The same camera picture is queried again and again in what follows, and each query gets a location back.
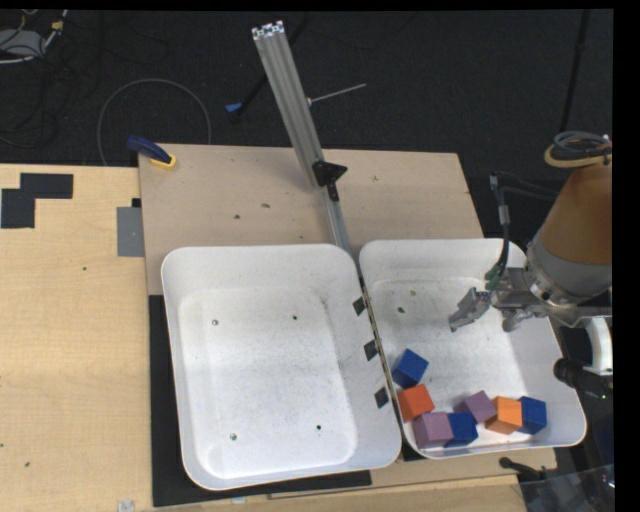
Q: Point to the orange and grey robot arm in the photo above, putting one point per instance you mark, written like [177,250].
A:
[580,225]

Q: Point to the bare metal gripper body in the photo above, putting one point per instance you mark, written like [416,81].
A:
[520,295]

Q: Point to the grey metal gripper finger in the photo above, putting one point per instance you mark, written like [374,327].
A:
[515,319]
[470,310]

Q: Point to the black cylinder on white bracket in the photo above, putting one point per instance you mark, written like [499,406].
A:
[582,375]

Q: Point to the orange cube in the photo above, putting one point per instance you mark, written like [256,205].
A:
[506,415]
[415,401]

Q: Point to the purple cube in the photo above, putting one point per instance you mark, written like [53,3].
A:
[432,429]
[479,406]

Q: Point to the blue cube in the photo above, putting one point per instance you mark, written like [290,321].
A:
[464,427]
[411,367]
[534,414]

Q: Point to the pale wood board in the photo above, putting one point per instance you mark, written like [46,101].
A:
[240,200]

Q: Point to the white plastic tray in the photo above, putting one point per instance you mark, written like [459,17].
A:
[270,375]
[450,350]

